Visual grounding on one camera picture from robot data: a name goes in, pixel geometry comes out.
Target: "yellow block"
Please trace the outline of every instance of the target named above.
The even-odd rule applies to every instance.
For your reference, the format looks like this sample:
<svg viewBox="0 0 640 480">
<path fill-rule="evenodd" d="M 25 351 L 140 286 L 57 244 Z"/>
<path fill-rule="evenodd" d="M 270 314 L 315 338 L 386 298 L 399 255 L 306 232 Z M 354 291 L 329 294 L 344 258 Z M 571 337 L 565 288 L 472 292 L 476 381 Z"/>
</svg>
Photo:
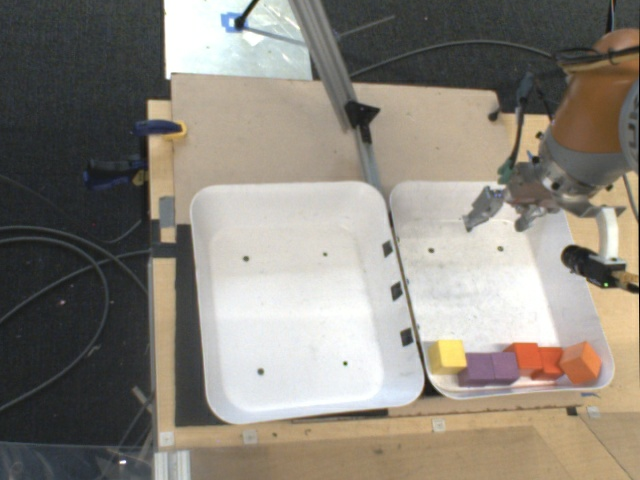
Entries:
<svg viewBox="0 0 640 480">
<path fill-rule="evenodd" d="M 453 375 L 467 367 L 462 340 L 438 340 L 429 347 L 429 365 L 436 375 Z"/>
</svg>

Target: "purple block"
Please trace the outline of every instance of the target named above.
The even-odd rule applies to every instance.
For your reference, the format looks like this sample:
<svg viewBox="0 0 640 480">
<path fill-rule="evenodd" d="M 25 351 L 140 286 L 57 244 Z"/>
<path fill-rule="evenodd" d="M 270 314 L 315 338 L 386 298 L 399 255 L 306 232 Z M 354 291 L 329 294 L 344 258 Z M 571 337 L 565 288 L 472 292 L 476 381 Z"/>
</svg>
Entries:
<svg viewBox="0 0 640 480">
<path fill-rule="evenodd" d="M 492 384 L 508 386 L 520 378 L 518 360 L 513 352 L 496 352 L 491 354 L 494 380 Z"/>
<path fill-rule="evenodd" d="M 492 354 L 470 353 L 467 367 L 458 374 L 458 383 L 464 387 L 480 387 L 494 380 Z"/>
</svg>

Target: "white bracket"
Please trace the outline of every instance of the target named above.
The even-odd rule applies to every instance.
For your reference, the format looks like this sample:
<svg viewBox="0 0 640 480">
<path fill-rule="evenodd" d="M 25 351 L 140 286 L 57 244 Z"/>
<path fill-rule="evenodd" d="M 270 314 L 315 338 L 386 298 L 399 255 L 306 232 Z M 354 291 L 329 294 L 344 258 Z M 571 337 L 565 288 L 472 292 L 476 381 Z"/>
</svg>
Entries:
<svg viewBox="0 0 640 480">
<path fill-rule="evenodd" d="M 444 418 L 433 418 L 431 420 L 431 428 L 434 432 L 445 432 L 447 430 L 447 424 Z"/>
<path fill-rule="evenodd" d="M 598 418 L 600 418 L 600 409 L 595 405 L 588 405 L 587 414 L 592 420 L 597 420 Z"/>
<path fill-rule="evenodd" d="M 596 222 L 598 223 L 598 233 L 600 237 L 600 249 L 598 256 L 607 263 L 618 260 L 618 215 L 616 208 L 611 206 L 603 206 L 596 213 Z"/>
<path fill-rule="evenodd" d="M 242 442 L 244 444 L 258 444 L 258 431 L 257 430 L 243 430 Z"/>
</svg>

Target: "black carpet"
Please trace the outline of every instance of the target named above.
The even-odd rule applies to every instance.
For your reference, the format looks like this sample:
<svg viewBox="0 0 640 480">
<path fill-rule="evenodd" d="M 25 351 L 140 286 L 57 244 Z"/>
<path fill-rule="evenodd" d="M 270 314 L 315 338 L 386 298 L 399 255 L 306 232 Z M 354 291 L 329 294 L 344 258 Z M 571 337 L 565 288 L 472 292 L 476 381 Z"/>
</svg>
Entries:
<svg viewBox="0 0 640 480">
<path fill-rule="evenodd" d="M 341 40 L 351 71 L 461 39 L 506 40 L 548 51 L 589 46 L 604 32 L 608 1 L 324 0 L 338 33 L 396 16 Z M 619 0 L 618 26 L 637 27 L 639 12 L 640 0 Z M 0 174 L 73 217 L 70 222 L 32 194 L 0 182 L 1 226 L 49 226 L 109 239 L 145 220 L 144 189 L 88 192 L 81 174 L 89 158 L 140 152 L 139 140 L 129 134 L 132 124 L 144 119 L 147 99 L 169 96 L 163 51 L 162 0 L 0 0 Z M 541 74 L 548 98 L 558 101 L 563 81 L 552 64 L 497 46 L 426 53 L 358 80 L 493 89 L 511 110 L 529 67 Z M 539 104 L 532 108 L 542 111 Z M 145 249 L 148 233 L 142 225 L 105 247 L 116 254 Z M 0 240 L 24 234 L 29 233 L 3 231 Z M 125 261 L 146 279 L 144 257 Z M 57 245 L 0 245 L 0 318 L 84 264 Z M 130 279 L 113 266 L 105 274 L 110 314 L 99 348 L 59 382 L 0 412 L 0 440 L 119 442 L 139 408 L 131 388 L 150 389 L 148 311 L 146 296 Z M 56 373 L 89 343 L 102 317 L 102 290 L 99 277 L 87 273 L 0 325 L 0 407 Z M 141 420 L 127 443 L 147 424 Z"/>
</svg>

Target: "blue clamp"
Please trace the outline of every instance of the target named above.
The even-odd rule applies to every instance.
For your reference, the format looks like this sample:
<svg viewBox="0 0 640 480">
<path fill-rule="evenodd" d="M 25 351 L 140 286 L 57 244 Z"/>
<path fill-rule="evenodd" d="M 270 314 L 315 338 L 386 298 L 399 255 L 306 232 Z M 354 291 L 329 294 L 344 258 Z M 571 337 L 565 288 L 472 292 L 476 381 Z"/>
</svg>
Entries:
<svg viewBox="0 0 640 480">
<path fill-rule="evenodd" d="M 106 190 L 118 185 L 141 186 L 147 177 L 148 163 L 139 155 L 126 160 L 89 160 L 82 180 L 89 190 Z"/>
<path fill-rule="evenodd" d="M 227 32 L 237 34 L 238 32 L 242 32 L 242 29 L 236 28 L 235 24 L 236 18 L 239 18 L 240 16 L 242 16 L 242 13 L 239 12 L 225 12 L 220 15 L 220 22 Z M 244 26 L 249 26 L 248 20 L 245 20 Z"/>
<path fill-rule="evenodd" d="M 148 121 L 138 121 L 133 125 L 131 133 L 136 137 L 163 135 L 166 140 L 175 140 L 182 139 L 187 135 L 187 125 L 184 121 L 150 119 Z"/>
</svg>

